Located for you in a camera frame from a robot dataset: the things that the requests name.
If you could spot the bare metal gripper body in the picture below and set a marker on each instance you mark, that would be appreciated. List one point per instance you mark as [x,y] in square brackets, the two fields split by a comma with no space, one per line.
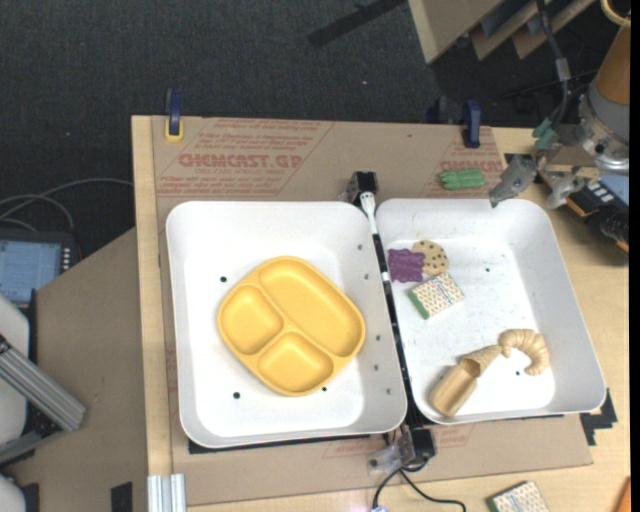
[595,150]

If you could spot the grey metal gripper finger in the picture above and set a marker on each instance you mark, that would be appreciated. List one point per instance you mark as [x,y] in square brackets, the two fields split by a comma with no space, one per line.
[561,191]
[511,181]

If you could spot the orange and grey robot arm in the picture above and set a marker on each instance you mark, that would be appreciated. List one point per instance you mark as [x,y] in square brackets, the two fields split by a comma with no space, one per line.
[614,70]

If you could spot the green asparagus bundle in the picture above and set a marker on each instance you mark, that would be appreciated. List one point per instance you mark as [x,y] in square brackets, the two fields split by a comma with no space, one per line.
[462,179]

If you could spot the tan biscuit with dark dots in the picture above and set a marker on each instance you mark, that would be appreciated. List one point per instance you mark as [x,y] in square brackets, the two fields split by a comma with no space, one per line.
[434,256]

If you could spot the white plastic tray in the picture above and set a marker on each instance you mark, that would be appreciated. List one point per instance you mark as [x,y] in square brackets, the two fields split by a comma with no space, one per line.
[500,295]
[200,320]

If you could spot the purple grapes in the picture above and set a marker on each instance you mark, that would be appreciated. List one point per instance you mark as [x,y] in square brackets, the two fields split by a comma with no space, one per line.
[404,265]

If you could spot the green patterned carton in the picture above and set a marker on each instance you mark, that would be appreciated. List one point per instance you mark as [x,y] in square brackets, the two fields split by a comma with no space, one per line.
[436,296]
[520,499]

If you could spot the thin black and white rod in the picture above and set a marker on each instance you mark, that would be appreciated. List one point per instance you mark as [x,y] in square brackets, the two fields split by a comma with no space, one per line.
[386,280]

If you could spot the tan croissant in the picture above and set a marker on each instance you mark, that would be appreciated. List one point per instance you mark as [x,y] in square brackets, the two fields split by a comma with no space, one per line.
[531,350]

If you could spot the tan ice cream cone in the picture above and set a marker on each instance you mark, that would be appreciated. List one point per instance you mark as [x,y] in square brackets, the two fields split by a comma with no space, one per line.
[481,359]

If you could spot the tan cylinder cup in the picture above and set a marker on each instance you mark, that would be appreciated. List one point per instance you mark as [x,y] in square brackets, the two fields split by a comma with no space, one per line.
[450,392]

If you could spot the brown cardboard board, red print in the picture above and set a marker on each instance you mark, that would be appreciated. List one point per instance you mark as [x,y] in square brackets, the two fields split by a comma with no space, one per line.
[280,150]

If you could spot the yellow divided plate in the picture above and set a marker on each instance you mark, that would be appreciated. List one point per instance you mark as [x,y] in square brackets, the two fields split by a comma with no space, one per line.
[292,325]

